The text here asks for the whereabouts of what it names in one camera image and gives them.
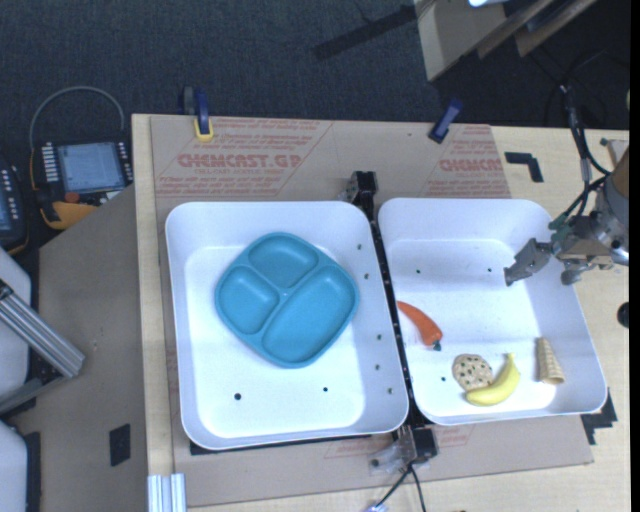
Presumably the orange carrot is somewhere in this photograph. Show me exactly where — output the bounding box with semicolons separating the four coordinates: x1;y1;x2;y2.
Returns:
396;299;445;352

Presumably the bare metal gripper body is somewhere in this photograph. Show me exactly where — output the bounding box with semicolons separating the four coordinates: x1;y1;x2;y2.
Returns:
551;214;631;272

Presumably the tan chocolate chip biscuit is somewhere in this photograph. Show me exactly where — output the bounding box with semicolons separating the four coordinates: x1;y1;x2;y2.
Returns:
451;353;494;393

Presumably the black block with thin wires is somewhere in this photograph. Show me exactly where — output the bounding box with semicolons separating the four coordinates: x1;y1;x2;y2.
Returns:
392;424;441;465
337;170;378;207

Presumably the thin black rod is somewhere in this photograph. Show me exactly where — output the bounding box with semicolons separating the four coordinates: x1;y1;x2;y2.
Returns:
366;200;417;427

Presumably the yellow banana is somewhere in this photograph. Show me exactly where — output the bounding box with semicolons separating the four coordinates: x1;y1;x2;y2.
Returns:
465;352;522;408

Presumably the white plastic tray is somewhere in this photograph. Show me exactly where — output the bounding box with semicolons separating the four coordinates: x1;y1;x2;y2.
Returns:
164;200;411;452
376;196;609;427

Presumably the brown cardboard board red print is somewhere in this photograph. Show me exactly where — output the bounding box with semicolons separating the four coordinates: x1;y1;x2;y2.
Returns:
149;115;597;494

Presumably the blue divided plate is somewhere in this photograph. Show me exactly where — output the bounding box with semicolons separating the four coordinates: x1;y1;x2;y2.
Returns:
214;231;361;370

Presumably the beige ice cream cone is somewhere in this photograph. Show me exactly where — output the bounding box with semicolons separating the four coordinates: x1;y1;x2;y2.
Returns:
536;336;566;386

